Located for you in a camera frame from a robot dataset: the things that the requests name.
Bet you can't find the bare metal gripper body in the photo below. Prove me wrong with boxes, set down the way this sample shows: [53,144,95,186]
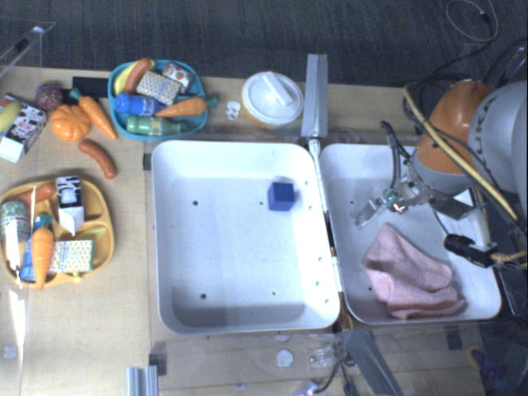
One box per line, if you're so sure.
[381,177,476,221]

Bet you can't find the white plastic tray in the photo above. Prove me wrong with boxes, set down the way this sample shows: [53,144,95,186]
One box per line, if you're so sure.
[150,139,342,337]
[319,143,503,326]

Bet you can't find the pink cloth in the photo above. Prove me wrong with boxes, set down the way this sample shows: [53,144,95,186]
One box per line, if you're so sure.
[361,223,468,320]

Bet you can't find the blue cube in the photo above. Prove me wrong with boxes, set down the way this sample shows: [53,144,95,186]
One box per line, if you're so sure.
[266,181,299,212]

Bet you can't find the white lidded yellow container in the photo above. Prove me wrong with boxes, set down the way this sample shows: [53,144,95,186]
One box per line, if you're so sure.
[241,70,305,130]

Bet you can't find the blue divided plate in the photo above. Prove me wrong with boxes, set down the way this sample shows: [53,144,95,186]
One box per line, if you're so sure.
[107,59,210,141]

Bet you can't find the orange carrot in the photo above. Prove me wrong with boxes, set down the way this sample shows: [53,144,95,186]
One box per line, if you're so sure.
[68,87,120,142]
[31,214,56,291]
[155,95,219,120]

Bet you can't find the green bottle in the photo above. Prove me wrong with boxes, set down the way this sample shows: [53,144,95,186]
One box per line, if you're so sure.
[125,115,187,137]

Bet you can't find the white can with orange print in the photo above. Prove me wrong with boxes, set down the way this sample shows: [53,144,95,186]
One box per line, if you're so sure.
[161,62,196,95]

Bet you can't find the yellow patterned carton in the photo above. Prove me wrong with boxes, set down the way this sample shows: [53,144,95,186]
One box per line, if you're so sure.
[135,69,183,107]
[48,239,96,274]

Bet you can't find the blue bottle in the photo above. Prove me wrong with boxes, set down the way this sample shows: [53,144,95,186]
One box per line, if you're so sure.
[114,92,167,117]
[18,237,36,284]

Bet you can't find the yellow divided plate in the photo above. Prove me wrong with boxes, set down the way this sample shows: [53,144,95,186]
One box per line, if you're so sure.
[0,179,116,290]

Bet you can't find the orange-brown sausage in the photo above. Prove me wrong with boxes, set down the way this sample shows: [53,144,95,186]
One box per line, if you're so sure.
[78,139,119,181]
[16,181,58,206]
[124,58,153,95]

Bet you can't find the yellow banana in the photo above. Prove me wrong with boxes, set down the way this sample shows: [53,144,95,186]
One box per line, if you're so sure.
[112,60,156,97]

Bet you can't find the cow print milk carton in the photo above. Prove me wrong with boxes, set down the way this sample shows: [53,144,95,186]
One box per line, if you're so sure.
[0,93,48,165]
[54,175,87,237]

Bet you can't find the orange pumpkin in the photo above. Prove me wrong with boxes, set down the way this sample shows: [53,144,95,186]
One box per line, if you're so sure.
[49,104,93,143]

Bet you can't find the purple grapes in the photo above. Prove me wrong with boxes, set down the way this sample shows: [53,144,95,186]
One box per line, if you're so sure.
[34,82,64,112]

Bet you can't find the green can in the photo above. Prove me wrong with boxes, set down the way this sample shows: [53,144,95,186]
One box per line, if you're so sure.
[0,200,32,243]

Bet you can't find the yellow-green banana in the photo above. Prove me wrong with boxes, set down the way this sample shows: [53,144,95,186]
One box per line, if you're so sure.
[0,100,23,134]

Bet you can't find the black cylinder on white bracket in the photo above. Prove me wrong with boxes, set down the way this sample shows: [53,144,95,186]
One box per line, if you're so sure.
[443,187,502,269]

